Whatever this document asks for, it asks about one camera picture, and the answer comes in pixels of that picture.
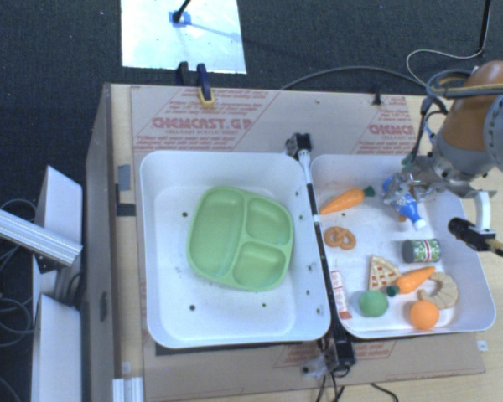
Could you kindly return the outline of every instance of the blue bottle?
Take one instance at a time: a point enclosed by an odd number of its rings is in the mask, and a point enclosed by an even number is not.
[[[382,184],[382,189],[384,190],[384,193],[387,192],[387,189],[389,188],[389,183],[392,181],[392,178],[388,178],[383,184]],[[395,210],[401,214],[402,216],[405,216],[409,218],[412,223],[413,227],[416,230],[420,230],[424,226],[427,225],[427,222],[425,222],[421,216],[419,215],[419,212],[417,211],[417,201],[415,198],[408,192],[406,193],[403,197],[397,199],[392,203],[393,207],[395,207]]]

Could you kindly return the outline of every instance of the orange fruit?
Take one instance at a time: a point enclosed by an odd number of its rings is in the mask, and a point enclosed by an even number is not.
[[[438,319],[439,309],[430,301],[416,301],[410,308],[410,322],[417,329],[430,329]]]

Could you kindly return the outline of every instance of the dark carpet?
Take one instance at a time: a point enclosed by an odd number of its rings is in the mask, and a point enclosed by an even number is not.
[[[212,75],[221,87],[277,89],[337,66],[376,65],[407,74],[405,58],[430,48],[457,55],[479,44],[485,0],[237,0],[247,75]],[[91,125],[103,82],[172,85],[168,70],[121,66],[120,0],[0,0],[0,204],[36,200],[51,165],[85,181]],[[493,0],[485,52],[458,61],[419,54],[427,79],[440,70],[503,59],[503,0]],[[300,89],[419,94],[405,80],[346,72]],[[4,296],[30,297],[29,255],[4,269]],[[22,327],[22,314],[9,318]],[[0,333],[0,338],[8,337]],[[0,348],[0,375],[28,401],[31,337]],[[13,400],[0,383],[0,401]]]

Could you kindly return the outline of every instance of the green plate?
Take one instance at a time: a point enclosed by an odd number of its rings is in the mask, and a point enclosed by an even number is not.
[[[239,188],[206,191],[186,245],[201,276],[248,291],[281,283],[293,250],[293,220],[278,202]]]

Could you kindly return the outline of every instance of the toy can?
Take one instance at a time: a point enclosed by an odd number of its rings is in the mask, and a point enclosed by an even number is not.
[[[438,262],[440,245],[436,239],[406,240],[402,243],[402,258],[408,264],[413,262]]]

